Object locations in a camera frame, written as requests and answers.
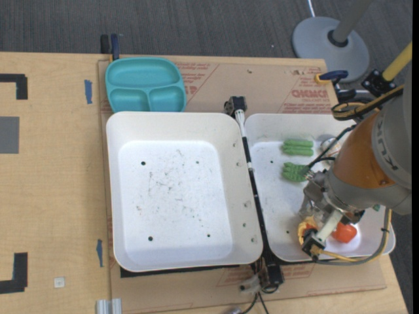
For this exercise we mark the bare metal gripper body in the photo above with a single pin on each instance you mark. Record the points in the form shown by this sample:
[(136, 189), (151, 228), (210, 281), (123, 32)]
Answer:
[(319, 191)]

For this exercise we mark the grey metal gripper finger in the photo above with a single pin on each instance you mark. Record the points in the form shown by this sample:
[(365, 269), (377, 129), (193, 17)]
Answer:
[(305, 208)]

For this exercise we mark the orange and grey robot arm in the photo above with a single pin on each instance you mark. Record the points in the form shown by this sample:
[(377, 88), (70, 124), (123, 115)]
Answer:
[(363, 155)]

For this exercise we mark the yellow toy food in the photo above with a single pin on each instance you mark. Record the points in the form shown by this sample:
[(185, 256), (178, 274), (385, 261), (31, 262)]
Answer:
[(302, 229)]

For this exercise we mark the white plastic tray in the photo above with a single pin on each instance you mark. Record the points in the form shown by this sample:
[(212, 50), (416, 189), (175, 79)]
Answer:
[(278, 208), (176, 191)]

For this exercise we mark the green toy asparagus bundle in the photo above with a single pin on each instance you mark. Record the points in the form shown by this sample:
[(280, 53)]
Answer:
[(298, 147), (294, 172)]

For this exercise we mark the orange toy fruit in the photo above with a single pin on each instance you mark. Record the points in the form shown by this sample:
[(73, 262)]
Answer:
[(344, 233)]

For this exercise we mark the thin black and white rod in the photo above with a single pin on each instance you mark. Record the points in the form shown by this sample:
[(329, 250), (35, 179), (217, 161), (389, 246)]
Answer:
[(252, 172)]

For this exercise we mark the brown cardboard board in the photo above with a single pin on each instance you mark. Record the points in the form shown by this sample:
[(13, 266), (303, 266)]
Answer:
[(229, 77)]

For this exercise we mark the grey stand with round base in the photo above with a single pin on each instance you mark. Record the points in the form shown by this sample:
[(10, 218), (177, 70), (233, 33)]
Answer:
[(324, 44)]

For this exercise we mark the teal divided plate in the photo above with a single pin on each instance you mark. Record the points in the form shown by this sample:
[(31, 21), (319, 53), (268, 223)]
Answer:
[(144, 83)]

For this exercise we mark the black cylinder on white bracket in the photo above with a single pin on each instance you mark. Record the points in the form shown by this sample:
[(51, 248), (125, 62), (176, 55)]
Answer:
[(313, 242)]

